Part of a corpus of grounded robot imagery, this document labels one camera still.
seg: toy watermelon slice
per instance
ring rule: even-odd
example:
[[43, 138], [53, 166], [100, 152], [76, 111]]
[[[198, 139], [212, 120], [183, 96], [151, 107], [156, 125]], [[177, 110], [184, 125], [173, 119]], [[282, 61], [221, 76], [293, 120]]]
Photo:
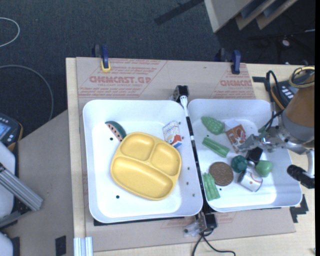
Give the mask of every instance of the toy watermelon slice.
[[105, 124], [114, 133], [115, 137], [121, 142], [127, 135], [125, 129], [115, 121], [107, 121]]

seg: yellow plate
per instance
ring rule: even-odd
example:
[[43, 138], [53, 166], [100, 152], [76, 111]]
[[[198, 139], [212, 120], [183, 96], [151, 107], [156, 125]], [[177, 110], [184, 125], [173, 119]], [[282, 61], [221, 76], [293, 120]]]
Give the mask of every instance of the yellow plate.
[[113, 156], [111, 176], [135, 195], [162, 200], [174, 189], [181, 162], [179, 151], [166, 141], [132, 132], [124, 137]]

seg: wooden table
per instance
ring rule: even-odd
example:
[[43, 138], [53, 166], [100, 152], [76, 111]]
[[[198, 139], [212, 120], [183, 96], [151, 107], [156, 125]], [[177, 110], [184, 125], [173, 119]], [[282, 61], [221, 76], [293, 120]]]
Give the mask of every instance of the wooden table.
[[[293, 70], [297, 68], [291, 65], [268, 65], [268, 64], [247, 64], [250, 77], [265, 77], [266, 72], [273, 70], [278, 81], [289, 78]], [[70, 160], [72, 179], [72, 201], [73, 201], [73, 225], [74, 237], [86, 237], [82, 166], [81, 166], [81, 142], [79, 133], [79, 106], [77, 87], [77, 67], [75, 58], [66, 59], [67, 96], [68, 96], [68, 117], [70, 136]], [[251, 81], [257, 99], [269, 100], [268, 94], [261, 83]], [[308, 161], [305, 155], [297, 155], [290, 152], [293, 164], [308, 168]], [[309, 211], [305, 215], [298, 216], [298, 223], [295, 224], [295, 233], [279, 235], [267, 235], [257, 237], [246, 237], [228, 240], [213, 241], [212, 245], [218, 250], [233, 250], [237, 256], [269, 256], [269, 255], [291, 255], [308, 256], [315, 255], [316, 247], [316, 226], [315, 226], [315, 190], [301, 187], [305, 194]], [[188, 256], [191, 255], [194, 243], [183, 243], [175, 245], [163, 245], [143, 247], [125, 250], [113, 250], [94, 253], [95, 256]], [[219, 255], [201, 242], [196, 250], [196, 255]]]

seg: brown cookie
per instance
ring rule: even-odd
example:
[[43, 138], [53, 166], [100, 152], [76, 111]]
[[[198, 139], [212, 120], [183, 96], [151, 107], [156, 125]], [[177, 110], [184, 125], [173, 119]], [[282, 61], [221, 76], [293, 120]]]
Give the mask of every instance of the brown cookie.
[[214, 178], [215, 184], [227, 186], [234, 180], [231, 167], [225, 162], [215, 162], [209, 167], [209, 173]]

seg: silver can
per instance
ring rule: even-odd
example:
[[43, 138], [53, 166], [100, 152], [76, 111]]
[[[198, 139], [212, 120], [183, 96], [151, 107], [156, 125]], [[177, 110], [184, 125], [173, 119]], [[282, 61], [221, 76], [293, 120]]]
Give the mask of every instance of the silver can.
[[254, 175], [248, 170], [241, 172], [238, 177], [238, 183], [253, 192], [257, 192], [260, 189], [262, 181], [261, 177]]

